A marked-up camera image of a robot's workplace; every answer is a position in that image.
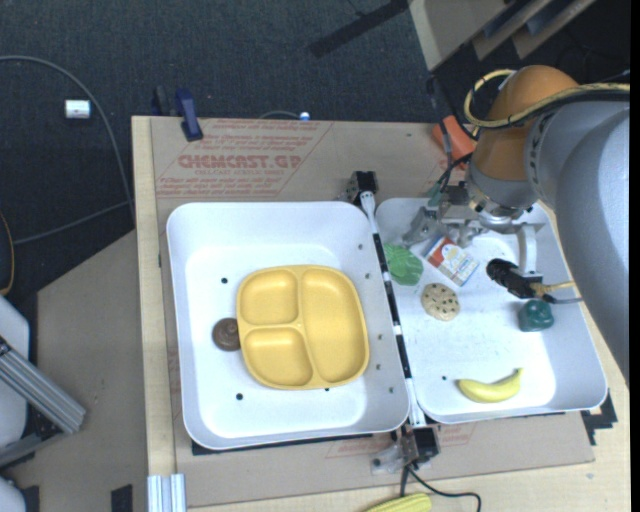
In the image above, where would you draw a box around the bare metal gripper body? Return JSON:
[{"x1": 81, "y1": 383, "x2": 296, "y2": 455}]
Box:
[{"x1": 425, "y1": 183, "x2": 525, "y2": 234}]

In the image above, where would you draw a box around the orange and white carton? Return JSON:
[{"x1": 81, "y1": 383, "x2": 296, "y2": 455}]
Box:
[{"x1": 424, "y1": 235, "x2": 480, "y2": 288}]

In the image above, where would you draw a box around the green lettuce leaf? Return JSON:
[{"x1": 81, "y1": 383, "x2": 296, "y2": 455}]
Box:
[{"x1": 382, "y1": 242, "x2": 425, "y2": 287}]

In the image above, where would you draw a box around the beige chocolate chip biscuit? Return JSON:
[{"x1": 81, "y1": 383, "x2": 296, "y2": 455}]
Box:
[{"x1": 420, "y1": 282, "x2": 461, "y2": 322}]

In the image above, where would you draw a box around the thin black and white rod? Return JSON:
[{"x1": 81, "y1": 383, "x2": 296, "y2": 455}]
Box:
[{"x1": 360, "y1": 190, "x2": 425, "y2": 427}]

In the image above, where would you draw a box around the white plastic tray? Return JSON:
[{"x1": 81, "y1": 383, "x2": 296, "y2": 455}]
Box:
[
  {"x1": 373, "y1": 196, "x2": 609, "y2": 425},
  {"x1": 165, "y1": 200, "x2": 412, "y2": 451}
]

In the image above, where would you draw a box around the dark green rounded toy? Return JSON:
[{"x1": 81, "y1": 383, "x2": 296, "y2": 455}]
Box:
[{"x1": 517, "y1": 299, "x2": 556, "y2": 333}]

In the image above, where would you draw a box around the yellow divided plate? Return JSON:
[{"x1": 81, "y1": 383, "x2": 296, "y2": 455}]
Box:
[{"x1": 235, "y1": 264, "x2": 372, "y2": 391}]

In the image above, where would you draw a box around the yellow banana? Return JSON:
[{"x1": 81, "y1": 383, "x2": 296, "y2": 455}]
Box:
[{"x1": 456, "y1": 367, "x2": 525, "y2": 404}]

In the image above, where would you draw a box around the brown cardboard board red print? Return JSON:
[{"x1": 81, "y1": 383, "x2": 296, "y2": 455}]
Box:
[{"x1": 148, "y1": 116, "x2": 597, "y2": 507}]

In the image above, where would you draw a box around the brown doughnut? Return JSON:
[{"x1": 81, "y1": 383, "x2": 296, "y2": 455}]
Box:
[{"x1": 211, "y1": 317, "x2": 243, "y2": 353}]

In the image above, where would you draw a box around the yellow corn cob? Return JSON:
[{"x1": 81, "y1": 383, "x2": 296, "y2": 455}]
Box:
[{"x1": 364, "y1": 492, "x2": 433, "y2": 512}]

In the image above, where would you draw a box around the black cylinder on white bracket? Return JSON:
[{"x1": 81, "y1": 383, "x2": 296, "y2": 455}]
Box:
[{"x1": 485, "y1": 222, "x2": 546, "y2": 300}]

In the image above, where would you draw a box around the black block with thin wires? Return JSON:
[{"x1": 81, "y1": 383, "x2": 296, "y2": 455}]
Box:
[
  {"x1": 370, "y1": 425, "x2": 442, "y2": 475},
  {"x1": 344, "y1": 169, "x2": 379, "y2": 205}
]

